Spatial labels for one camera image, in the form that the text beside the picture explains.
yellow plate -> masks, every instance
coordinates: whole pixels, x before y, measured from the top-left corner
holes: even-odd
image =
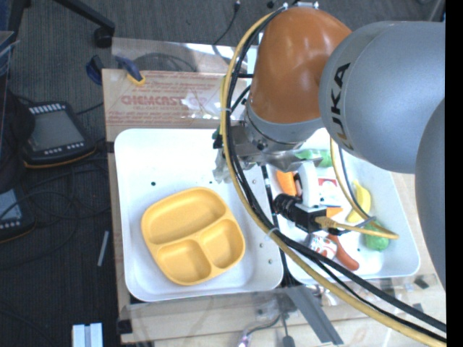
[[[191,286],[216,277],[245,254],[233,213],[213,190],[195,187],[151,205],[141,220],[153,259],[171,281]]]

banana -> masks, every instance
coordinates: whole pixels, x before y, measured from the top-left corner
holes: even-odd
[[[355,199],[360,205],[360,207],[368,213],[371,208],[371,195],[366,188],[362,187],[357,180],[352,182],[355,185]],[[346,217],[346,221],[348,223],[356,223],[362,220],[362,216],[360,216],[355,210],[351,210]]]

dark floor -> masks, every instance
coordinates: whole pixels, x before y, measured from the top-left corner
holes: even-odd
[[[225,31],[236,0],[81,0],[116,25],[115,36],[213,43]],[[240,0],[230,31],[234,46],[270,12],[270,0]],[[278,0],[276,6],[294,0]],[[445,0],[317,1],[351,29],[381,20],[441,20]],[[110,48],[97,48],[98,26],[52,0],[32,0],[23,15],[10,84],[25,103],[65,101],[99,151],[68,166],[29,170],[22,182],[38,219],[27,236],[0,244],[0,346],[71,346],[75,324],[103,323],[104,345],[118,346],[112,241],[98,258],[111,206],[106,164],[103,92],[85,65],[98,55],[116,68]]]

screen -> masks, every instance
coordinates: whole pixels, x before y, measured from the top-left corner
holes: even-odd
[[[34,152],[83,141],[83,136],[66,111],[42,113],[35,116],[35,128],[29,139]]]
[[[16,203],[16,194],[13,189],[8,192],[0,194],[0,216],[2,216],[7,208],[12,204]],[[2,218],[2,221],[11,220],[12,218],[20,219],[21,209],[19,205],[15,205],[11,210],[9,210]]]

office chair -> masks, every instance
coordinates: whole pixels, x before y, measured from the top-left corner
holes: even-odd
[[[95,10],[91,9],[87,5],[83,4],[79,0],[53,0],[57,3],[60,3],[64,7],[71,9],[73,12],[78,13],[79,15],[91,20],[92,22],[100,25],[99,28],[93,33],[93,40],[97,47],[99,48],[108,48],[112,44],[112,38],[114,35],[114,23],[101,14],[97,13]],[[25,8],[30,6],[30,0],[13,0],[11,13],[8,21],[8,30],[13,32],[13,37],[11,37],[11,42],[14,42],[18,34],[22,13]]]

